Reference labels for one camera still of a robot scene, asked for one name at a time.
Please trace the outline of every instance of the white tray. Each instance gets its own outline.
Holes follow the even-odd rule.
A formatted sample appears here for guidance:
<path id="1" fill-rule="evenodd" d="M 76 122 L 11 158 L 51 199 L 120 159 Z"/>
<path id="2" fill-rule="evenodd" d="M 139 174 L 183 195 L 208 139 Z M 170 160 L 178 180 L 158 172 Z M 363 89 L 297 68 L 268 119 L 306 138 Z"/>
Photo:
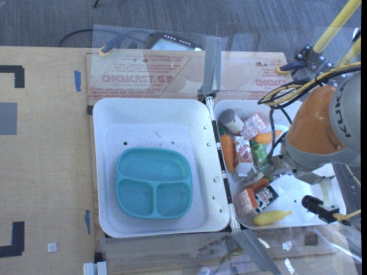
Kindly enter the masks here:
<path id="1" fill-rule="evenodd" d="M 229 223 L 229 207 L 209 110 L 197 100 L 106 98 L 93 108 L 99 220 L 111 237 L 214 232 Z M 115 166 L 131 147 L 175 150 L 190 163 L 193 200 L 177 219 L 125 213 L 115 192 Z"/>
<path id="2" fill-rule="evenodd" d="M 301 102 L 294 102 L 293 104 L 286 107 L 286 111 L 291 119 L 294 118 L 297 113 Z M 251 117 L 255 112 L 257 112 L 261 118 L 268 124 L 268 128 L 265 132 L 270 131 L 270 120 L 269 111 L 270 108 L 266 105 L 258 105 L 255 100 L 223 100 L 220 101 L 214 107 L 214 114 L 216 119 L 218 119 L 221 112 L 226 109 L 233 109 L 239 118 L 246 120 Z M 280 110 L 274 112 L 274 123 L 275 129 L 281 129 L 283 132 L 288 130 L 289 122 Z M 277 146 L 274 155 L 277 155 L 280 150 L 280 145 Z M 331 164 L 325 165 L 314 171 L 320 175 L 332 176 L 334 175 L 333 166 Z M 239 179 L 236 174 L 230 174 L 227 172 L 229 187 L 231 190 L 232 198 L 245 189 L 243 182 Z M 297 227 L 297 226 L 312 226 L 312 225 L 322 225 L 326 222 L 318 218 L 317 215 L 309 212 L 301 204 L 302 198 L 305 195 L 312 195 L 313 197 L 323 200 L 322 189 L 319 184 L 309 185 L 303 182 L 293 175 L 283 175 L 280 178 L 273 181 L 278 184 L 283 190 L 284 194 L 273 201 L 265 211 L 271 210 L 292 210 L 293 214 L 288 215 L 282 220 L 272 223 L 266 226 L 256 226 L 253 224 L 253 217 L 256 212 L 253 211 L 252 214 L 248 214 L 242 218 L 237 218 L 239 222 L 250 229 L 273 229 L 273 228 L 284 228 L 284 227 Z M 331 180 L 334 200 L 335 203 L 340 207 L 340 213 L 345 213 L 345 204 L 341 194 L 341 190 L 336 178 Z"/>

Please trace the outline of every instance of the blue tape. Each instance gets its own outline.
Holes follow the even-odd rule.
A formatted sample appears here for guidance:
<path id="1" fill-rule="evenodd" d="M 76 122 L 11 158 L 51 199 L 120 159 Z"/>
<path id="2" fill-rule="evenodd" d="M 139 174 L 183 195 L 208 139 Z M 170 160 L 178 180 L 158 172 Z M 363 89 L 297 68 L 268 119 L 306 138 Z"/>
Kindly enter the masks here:
<path id="1" fill-rule="evenodd" d="M 81 92 L 81 78 L 80 72 L 78 70 L 74 70 L 74 79 L 75 79 L 75 88 L 77 92 Z"/>
<path id="2" fill-rule="evenodd" d="M 89 212 L 90 212 L 89 210 L 86 210 L 84 216 L 85 224 L 87 224 L 88 234 L 91 233 L 91 219 L 89 217 Z"/>
<path id="3" fill-rule="evenodd" d="M 0 102 L 0 135 L 17 135 L 18 104 Z"/>
<path id="4" fill-rule="evenodd" d="M 21 256 L 24 252 L 24 221 L 13 222 L 11 245 L 0 246 L 0 258 Z"/>

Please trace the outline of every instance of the table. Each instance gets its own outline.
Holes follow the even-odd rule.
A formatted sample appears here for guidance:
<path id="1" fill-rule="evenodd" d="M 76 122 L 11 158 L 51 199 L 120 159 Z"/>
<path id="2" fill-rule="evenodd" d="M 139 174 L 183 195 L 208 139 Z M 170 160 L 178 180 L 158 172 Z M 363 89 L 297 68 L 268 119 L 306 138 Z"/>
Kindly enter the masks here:
<path id="1" fill-rule="evenodd" d="M 22 87 L 21 81 L 14 81 L 14 73 L 0 73 L 0 108 L 7 111 L 6 117 L 12 123 L 2 123 L 5 128 L 0 133 L 0 254 L 13 251 L 13 256 L 0 258 L 4 274 L 25 274 L 29 270 L 34 274 L 78 274 L 83 263 L 94 261 L 98 241 L 86 59 L 92 52 L 83 48 L 0 47 L 1 65 L 23 67 L 25 79 Z M 22 235 L 13 232 L 12 237 L 13 222 L 20 222 L 15 224 L 20 233 L 24 222 L 24 249 Z M 342 250 L 331 247 L 328 240 L 302 249 L 304 229 L 287 230 L 288 234 L 294 233 L 290 241 L 293 239 L 296 252 L 288 252 L 287 244 L 278 245 L 269 232 L 259 232 L 258 236 L 273 247 L 269 253 L 283 272 L 292 265 L 299 274 L 322 269 L 327 273 L 330 268 L 338 274 L 356 274 L 352 257 L 344 252 L 348 252 L 348 245 L 340 235 L 340 227 L 327 225 L 316 230 L 319 239 L 330 239 Z M 282 232 L 276 234 L 284 237 Z M 116 258 L 128 258 L 130 261 L 124 261 L 123 265 L 125 272 L 164 273 L 162 266 L 149 261 L 148 255 L 154 253 L 149 248 L 143 260 L 151 270 L 146 269 L 146 264 L 141 270 L 135 268 L 134 258 L 142 250 L 142 242 L 145 241 L 118 241 L 122 249 L 131 252 L 119 249 L 116 256 L 116 252 L 108 249 L 109 254 L 115 254 L 111 266 L 116 266 Z M 289 253 L 290 261 L 285 261 L 280 253 Z M 217 259 L 211 263 L 214 269 L 219 265 Z M 238 266 L 248 266 L 245 262 L 251 264 L 248 258 L 238 257 Z M 179 256 L 170 266 L 175 271 L 167 274 L 197 274 L 201 264 Z M 252 263 L 247 272 L 254 270 Z"/>

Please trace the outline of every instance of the metal bracket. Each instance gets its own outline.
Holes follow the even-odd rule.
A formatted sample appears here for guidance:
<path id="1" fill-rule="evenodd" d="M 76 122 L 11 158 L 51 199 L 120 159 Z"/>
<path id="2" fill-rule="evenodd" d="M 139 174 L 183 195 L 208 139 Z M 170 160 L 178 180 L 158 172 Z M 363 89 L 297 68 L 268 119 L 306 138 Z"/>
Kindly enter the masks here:
<path id="1" fill-rule="evenodd" d="M 322 54 L 316 53 L 311 45 L 305 46 L 295 56 L 295 59 L 304 62 L 306 68 L 316 75 L 324 73 L 334 66 L 334 64 L 326 60 Z"/>
<path id="2" fill-rule="evenodd" d="M 84 263 L 83 275 L 107 275 L 106 262 Z"/>
<path id="3" fill-rule="evenodd" d="M 208 96 L 215 97 L 220 90 L 221 40 L 207 37 L 205 43 L 204 82 L 198 90 L 198 99 L 205 101 Z"/>

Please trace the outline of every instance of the small box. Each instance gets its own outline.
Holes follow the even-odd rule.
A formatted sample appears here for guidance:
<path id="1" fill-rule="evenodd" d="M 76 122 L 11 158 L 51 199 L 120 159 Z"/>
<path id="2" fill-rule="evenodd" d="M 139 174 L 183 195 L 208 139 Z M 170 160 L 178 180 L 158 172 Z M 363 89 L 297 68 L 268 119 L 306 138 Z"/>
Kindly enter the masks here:
<path id="1" fill-rule="evenodd" d="M 256 202 L 252 188 L 247 188 L 240 192 L 233 200 L 233 204 L 239 218 L 252 212 L 252 210 L 255 210 L 259 206 Z"/>
<path id="2" fill-rule="evenodd" d="M 253 166 L 250 141 L 243 136 L 234 136 L 235 171 L 239 177 L 247 177 L 247 173 Z"/>
<path id="3" fill-rule="evenodd" d="M 264 131 L 267 127 L 268 125 L 260 117 L 260 115 L 258 113 L 254 113 L 249 119 L 244 122 L 243 128 L 239 134 L 247 139 L 252 139 L 256 135 Z"/>

